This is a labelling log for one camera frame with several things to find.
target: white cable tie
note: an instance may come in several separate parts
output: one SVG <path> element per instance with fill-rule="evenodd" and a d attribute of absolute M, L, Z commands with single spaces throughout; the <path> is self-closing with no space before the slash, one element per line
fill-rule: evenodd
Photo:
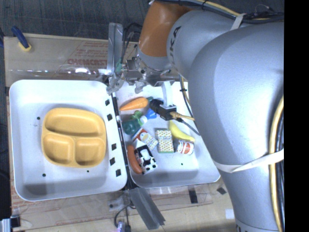
<path fill-rule="evenodd" d="M 262 156 L 258 159 L 255 159 L 243 165 L 224 165 L 224 164 L 217 163 L 214 160 L 212 161 L 219 170 L 231 174 L 231 173 L 238 172 L 238 171 L 244 171 L 247 169 L 260 167 L 266 164 L 271 165 L 279 161 L 282 161 L 283 159 L 284 159 L 284 148 L 280 151 Z"/>
<path fill-rule="evenodd" d="M 233 23 L 233 26 L 231 27 L 231 30 L 235 30 L 235 29 L 238 29 L 241 25 L 241 22 L 243 20 L 243 16 L 245 15 L 246 13 L 242 13 L 240 15 L 238 15 Z"/>

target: toy sausage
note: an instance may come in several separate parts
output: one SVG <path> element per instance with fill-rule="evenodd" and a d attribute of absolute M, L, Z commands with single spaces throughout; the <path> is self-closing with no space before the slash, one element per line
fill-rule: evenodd
<path fill-rule="evenodd" d="M 141 174 L 142 169 L 135 158 L 134 147 L 132 145 L 127 146 L 127 158 L 129 159 L 132 170 L 137 174 Z"/>

